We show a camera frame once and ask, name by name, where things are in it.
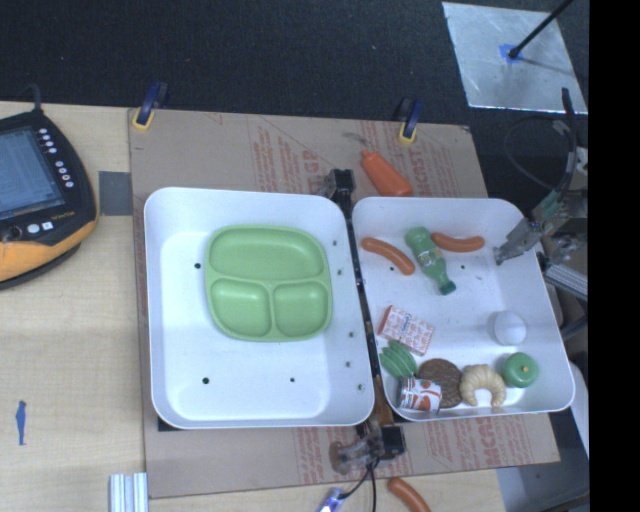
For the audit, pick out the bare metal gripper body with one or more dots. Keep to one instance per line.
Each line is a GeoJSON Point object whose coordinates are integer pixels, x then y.
{"type": "Point", "coordinates": [567, 212]}

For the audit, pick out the brown cardboard board red print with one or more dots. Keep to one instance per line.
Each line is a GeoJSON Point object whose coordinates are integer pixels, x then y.
{"type": "Point", "coordinates": [200, 150]}

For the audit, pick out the white egg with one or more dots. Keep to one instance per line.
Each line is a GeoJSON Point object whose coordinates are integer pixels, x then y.
{"type": "Point", "coordinates": [507, 327]}

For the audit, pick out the thin black and white rod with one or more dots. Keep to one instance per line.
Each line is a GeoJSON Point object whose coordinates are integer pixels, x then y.
{"type": "Point", "coordinates": [361, 295]}

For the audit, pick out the orange squeeze bottle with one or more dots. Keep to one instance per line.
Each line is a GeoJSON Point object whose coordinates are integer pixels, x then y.
{"type": "Point", "coordinates": [386, 175]}

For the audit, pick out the white plastic tray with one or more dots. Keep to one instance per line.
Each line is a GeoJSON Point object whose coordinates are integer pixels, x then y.
{"type": "Point", "coordinates": [465, 310]}
{"type": "Point", "coordinates": [250, 390]}

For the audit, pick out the green apple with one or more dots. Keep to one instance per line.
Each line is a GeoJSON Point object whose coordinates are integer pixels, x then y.
{"type": "Point", "coordinates": [520, 370]}

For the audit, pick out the brown biscuit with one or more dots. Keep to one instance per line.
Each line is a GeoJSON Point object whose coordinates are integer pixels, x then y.
{"type": "Point", "coordinates": [442, 377]}

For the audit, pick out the green divided plate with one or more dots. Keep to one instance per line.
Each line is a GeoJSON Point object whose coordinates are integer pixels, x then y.
{"type": "Point", "coordinates": [267, 282]}

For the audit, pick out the beige croissant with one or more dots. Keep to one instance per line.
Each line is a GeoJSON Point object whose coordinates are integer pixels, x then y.
{"type": "Point", "coordinates": [482, 382]}

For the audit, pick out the white and orange can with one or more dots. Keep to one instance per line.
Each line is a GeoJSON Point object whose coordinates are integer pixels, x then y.
{"type": "Point", "coordinates": [420, 395]}

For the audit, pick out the orange and white carton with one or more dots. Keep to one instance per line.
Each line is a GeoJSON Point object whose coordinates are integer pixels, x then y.
{"type": "Point", "coordinates": [406, 331]}

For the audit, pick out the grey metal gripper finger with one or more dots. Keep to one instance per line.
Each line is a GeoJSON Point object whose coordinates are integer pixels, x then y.
{"type": "Point", "coordinates": [517, 239]}

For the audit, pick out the green bottle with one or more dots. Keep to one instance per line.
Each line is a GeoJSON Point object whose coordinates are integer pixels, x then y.
{"type": "Point", "coordinates": [429, 257]}

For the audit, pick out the orange sausage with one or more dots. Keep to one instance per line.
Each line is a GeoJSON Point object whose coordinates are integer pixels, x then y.
{"type": "Point", "coordinates": [407, 495]}
{"type": "Point", "coordinates": [457, 242]}
{"type": "Point", "coordinates": [389, 254]}

